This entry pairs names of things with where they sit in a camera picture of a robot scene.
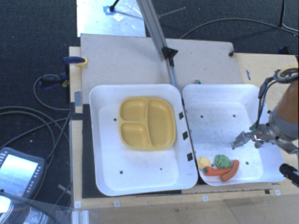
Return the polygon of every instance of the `blue tape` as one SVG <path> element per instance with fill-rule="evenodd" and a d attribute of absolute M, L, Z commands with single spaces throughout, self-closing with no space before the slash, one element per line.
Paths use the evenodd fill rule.
<path fill-rule="evenodd" d="M 104 11 L 104 13 L 105 13 L 106 15 L 108 15 L 108 16 L 116 14 L 115 9 L 114 9 L 113 12 L 110 11 L 110 6 L 104 6 L 104 7 L 103 7 L 103 11 Z"/>
<path fill-rule="evenodd" d="M 248 70 L 246 70 L 246 73 L 247 73 L 248 80 L 251 80 L 250 75 L 249 75 L 250 73 Z"/>

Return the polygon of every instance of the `black wire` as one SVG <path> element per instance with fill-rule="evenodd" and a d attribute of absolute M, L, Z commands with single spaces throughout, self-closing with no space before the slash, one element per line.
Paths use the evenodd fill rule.
<path fill-rule="evenodd" d="M 283 28 L 280 28 L 280 27 L 277 27 L 275 25 L 272 25 L 272 24 L 269 24 L 269 23 L 266 23 L 266 22 L 262 22 L 262 21 L 256 21 L 256 20 L 246 19 L 246 18 L 222 18 L 222 19 L 217 19 L 217 20 L 209 21 L 209 22 L 203 23 L 203 24 L 201 24 L 199 26 L 196 26 L 195 28 L 191 29 L 190 31 L 188 31 L 184 35 L 182 35 L 180 37 L 180 39 L 184 38 L 185 36 L 189 35 L 193 31 L 195 31 L 195 30 L 197 30 L 197 29 L 199 29 L 199 28 L 201 28 L 203 26 L 206 26 L 206 25 L 211 24 L 211 23 L 219 22 L 219 21 L 249 21 L 249 22 L 254 22 L 254 23 L 258 23 L 258 24 L 263 24 L 263 25 L 266 25 L 266 26 L 269 26 L 269 27 L 272 27 L 272 28 L 276 28 L 276 29 L 285 31 L 285 32 L 293 34 L 295 36 L 298 36 L 298 34 L 292 32 L 292 31 L 284 30 Z"/>
<path fill-rule="evenodd" d="M 282 21 L 282 25 L 283 25 L 286 29 L 290 29 L 290 30 L 293 30 L 293 31 L 298 32 L 298 30 L 296 30 L 296 29 L 294 29 L 294 28 L 290 28 L 290 27 L 288 27 L 287 25 L 284 24 L 284 17 L 285 17 L 285 0 L 283 0 L 283 3 L 284 3 L 284 13 L 283 13 L 283 15 L 282 15 L 282 19 L 281 19 L 281 21 Z"/>
<path fill-rule="evenodd" d="M 60 121 L 64 121 L 64 120 L 66 120 L 66 118 L 63 118 L 63 119 L 57 119 L 56 122 L 60 122 Z M 29 133 L 32 133 L 32 132 L 34 132 L 34 131 L 36 131 L 36 130 L 39 130 L 39 129 L 41 129 L 41 128 L 44 128 L 44 127 L 46 127 L 46 125 L 41 125 L 41 126 L 38 126 L 38 127 L 36 127 L 36 128 L 30 129 L 30 130 L 28 130 L 28 131 L 26 131 L 26 132 L 20 134 L 19 136 L 17 136 L 17 137 L 15 137 L 15 138 L 11 139 L 10 141 L 8 141 L 8 142 L 5 144 L 5 146 L 9 145 L 10 143 L 14 142 L 14 141 L 17 140 L 17 139 L 22 138 L 23 136 L 25 136 L 25 135 L 27 135 L 27 134 L 29 134 Z"/>
<path fill-rule="evenodd" d="M 273 79 L 276 80 L 278 83 L 286 84 L 298 80 L 298 68 L 285 70 L 282 74 L 280 74 L 280 76 L 283 76 L 284 78 L 278 78 L 279 72 L 280 71 L 277 71 L 273 75 Z"/>
<path fill-rule="evenodd" d="M 52 211 L 54 210 L 54 208 L 57 206 L 57 204 L 59 203 L 59 201 L 61 200 L 61 198 L 67 193 L 67 191 L 71 188 L 73 182 L 71 182 L 63 191 L 63 193 L 60 195 L 60 197 L 57 199 L 57 201 L 54 203 L 53 207 L 51 208 L 49 215 L 52 214 Z"/>
<path fill-rule="evenodd" d="M 69 202 L 67 203 L 67 207 L 71 207 L 71 198 L 70 198 Z"/>
<path fill-rule="evenodd" d="M 265 104 L 265 99 L 266 99 L 267 91 L 268 91 L 268 89 L 269 89 L 272 85 L 274 85 L 275 83 L 277 83 L 277 81 L 274 81 L 274 82 L 270 83 L 270 84 L 268 85 L 268 87 L 266 88 L 266 90 L 265 90 L 263 96 L 259 99 L 259 104 L 258 104 L 258 115 L 257 115 L 257 120 L 256 120 L 256 122 L 255 122 L 255 124 L 256 124 L 256 128 L 258 127 L 258 125 L 259 125 L 259 123 L 260 123 L 260 118 L 261 118 L 261 116 L 262 116 L 262 112 L 263 112 L 263 107 L 264 107 L 264 104 Z"/>
<path fill-rule="evenodd" d="M 55 107 L 49 106 L 49 105 L 45 104 L 43 101 L 40 100 L 40 98 L 37 96 L 37 93 L 36 93 L 36 85 L 37 85 L 37 83 L 38 83 L 42 78 L 43 78 L 43 77 L 39 77 L 39 78 L 35 81 L 35 83 L 34 83 L 34 85 L 33 85 L 33 94 L 34 94 L 35 98 L 37 99 L 37 101 L 38 101 L 40 104 L 42 104 L 43 106 L 45 106 L 45 107 L 47 107 L 47 108 L 49 108 L 49 109 L 52 109 L 52 110 L 69 111 L 70 109 L 62 109 L 62 108 L 55 108 Z"/>
<path fill-rule="evenodd" d="M 51 129 L 51 127 L 48 125 L 48 123 L 42 119 L 41 117 L 35 115 L 35 114 L 32 114 L 32 113 L 29 113 L 29 112 L 25 112 L 25 111 L 8 111 L 8 112 L 3 112 L 3 113 L 0 113 L 0 116 L 2 115 L 8 115 L 8 114 L 24 114 L 24 115 L 29 115 L 29 116 L 32 116 L 40 121 L 42 121 L 46 126 L 47 128 L 49 129 L 50 131 L 50 134 L 52 136 L 52 139 L 53 139 L 53 146 L 55 146 L 55 136 L 54 136 L 54 133 L 53 133 L 53 130 Z M 0 146 L 0 149 L 4 148 L 6 146 L 6 144 Z"/>
<path fill-rule="evenodd" d="M 52 119 L 49 115 L 47 115 L 47 114 L 45 114 L 43 112 L 40 112 L 40 111 L 38 111 L 36 109 L 32 109 L 32 108 L 28 108 L 28 107 L 23 107 L 23 106 L 5 106 L 5 107 L 1 107 L 0 111 L 1 110 L 5 110 L 5 109 L 23 109 L 23 110 L 27 110 L 27 111 L 36 112 L 36 113 L 41 114 L 44 117 L 48 118 L 49 120 L 51 120 L 57 126 L 57 128 L 59 128 L 60 130 L 62 130 L 62 127 L 54 119 Z M 68 140 L 68 142 L 70 142 L 68 136 L 65 133 L 64 133 L 64 136 Z"/>
<path fill-rule="evenodd" d="M 57 141 L 56 141 L 56 144 L 54 145 L 52 151 L 50 152 L 50 154 L 49 154 L 48 157 L 47 157 L 47 161 L 49 161 L 49 159 L 50 159 L 50 161 L 49 161 L 49 163 L 48 163 L 48 167 L 51 166 L 51 164 L 52 164 L 52 162 L 53 162 L 54 152 L 55 152 L 55 150 L 56 150 L 56 148 L 57 148 L 57 145 L 58 145 L 58 143 L 59 143 L 59 141 L 60 141 L 60 138 L 61 138 L 61 136 L 62 136 L 62 133 L 64 133 L 64 130 L 65 130 L 65 128 L 66 128 L 66 125 L 68 124 L 68 121 L 69 121 L 70 117 L 71 117 L 71 113 L 69 113 L 69 115 L 67 116 L 66 121 L 65 121 L 65 123 L 64 123 L 64 126 L 63 126 L 63 128 L 62 128 L 62 130 L 61 130 L 61 132 L 60 132 L 60 134 L 59 134 L 59 137 L 58 137 L 58 139 L 57 139 Z"/>

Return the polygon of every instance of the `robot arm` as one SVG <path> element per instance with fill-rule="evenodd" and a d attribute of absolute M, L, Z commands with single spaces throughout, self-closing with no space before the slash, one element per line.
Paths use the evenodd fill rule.
<path fill-rule="evenodd" d="M 266 124 L 260 124 L 265 96 L 267 90 L 274 84 L 290 84 L 283 97 L 280 99 L 273 111 L 268 111 L 269 121 Z M 285 150 L 288 154 L 298 156 L 298 147 L 292 141 L 297 140 L 298 132 L 298 67 L 290 67 L 284 70 L 278 70 L 273 77 L 269 77 L 262 84 L 259 92 L 259 109 L 256 122 L 249 128 L 251 131 L 241 132 L 231 144 L 235 149 L 249 140 L 255 142 L 255 147 L 260 148 L 263 143 L 272 143 Z M 294 167 L 283 164 L 280 172 L 291 179 L 299 187 L 298 170 Z"/>

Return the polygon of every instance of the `metal bracket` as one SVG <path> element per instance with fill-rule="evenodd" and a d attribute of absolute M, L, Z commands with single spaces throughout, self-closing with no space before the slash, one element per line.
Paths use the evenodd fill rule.
<path fill-rule="evenodd" d="M 288 141 L 275 141 L 275 144 L 279 146 L 281 149 L 285 150 L 288 154 L 297 154 L 298 148 L 292 142 Z"/>
<path fill-rule="evenodd" d="M 163 47 L 162 53 L 163 53 L 164 58 L 169 60 L 169 65 L 174 67 L 173 58 L 178 53 L 178 50 L 171 49 L 168 47 Z"/>
<path fill-rule="evenodd" d="M 243 144 L 246 144 L 249 140 L 251 140 L 251 137 L 248 133 L 245 133 L 242 131 L 235 139 L 234 142 L 231 143 L 231 146 L 233 149 L 236 147 L 242 146 Z"/>
<path fill-rule="evenodd" d="M 89 211 L 88 210 L 73 211 L 72 224 L 89 224 Z"/>

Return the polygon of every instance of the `wooden table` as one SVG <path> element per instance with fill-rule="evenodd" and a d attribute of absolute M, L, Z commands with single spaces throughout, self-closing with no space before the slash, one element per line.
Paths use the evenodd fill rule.
<path fill-rule="evenodd" d="M 71 56 L 81 56 L 70 47 Z M 277 69 L 298 66 L 294 56 L 235 53 L 244 84 L 260 86 Z M 70 65 L 71 102 L 82 91 L 81 67 Z M 273 109 L 287 85 L 269 89 L 266 104 Z M 75 107 L 76 113 L 82 106 Z M 283 152 L 285 162 L 297 167 L 296 155 Z M 299 189 L 290 180 L 277 184 L 249 183 L 212 187 L 201 185 L 180 195 L 121 196 L 82 199 L 82 121 L 71 121 L 71 171 L 73 204 L 89 210 L 90 223 L 292 223 L 298 220 Z M 115 201 L 121 205 L 115 208 Z"/>

